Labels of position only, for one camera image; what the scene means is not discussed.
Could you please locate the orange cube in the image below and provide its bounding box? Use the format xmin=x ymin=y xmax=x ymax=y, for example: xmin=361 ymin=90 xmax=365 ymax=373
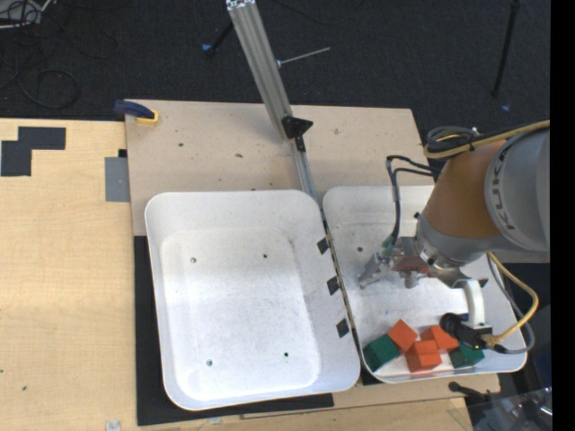
xmin=386 ymin=319 xmax=420 ymax=353
xmin=404 ymin=339 xmax=443 ymax=374
xmin=420 ymin=324 xmax=461 ymax=352

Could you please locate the white plastic tray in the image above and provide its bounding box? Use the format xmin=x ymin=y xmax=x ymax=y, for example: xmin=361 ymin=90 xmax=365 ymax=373
xmin=144 ymin=189 xmax=362 ymax=412
xmin=322 ymin=184 xmax=529 ymax=384

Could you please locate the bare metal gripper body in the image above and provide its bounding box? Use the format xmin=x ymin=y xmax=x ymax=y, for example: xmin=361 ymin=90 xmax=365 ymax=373
xmin=388 ymin=236 xmax=468 ymax=288

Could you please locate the green cube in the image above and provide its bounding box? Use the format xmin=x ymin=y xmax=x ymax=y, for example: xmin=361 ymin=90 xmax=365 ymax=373
xmin=448 ymin=341 xmax=487 ymax=370
xmin=362 ymin=333 xmax=402 ymax=373

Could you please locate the pale wood board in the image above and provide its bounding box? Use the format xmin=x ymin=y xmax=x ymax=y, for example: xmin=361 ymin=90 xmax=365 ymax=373
xmin=124 ymin=99 xmax=502 ymax=421

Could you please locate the black cylinder on white bracket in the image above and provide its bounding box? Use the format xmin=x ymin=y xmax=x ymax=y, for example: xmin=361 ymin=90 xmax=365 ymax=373
xmin=438 ymin=277 xmax=494 ymax=351

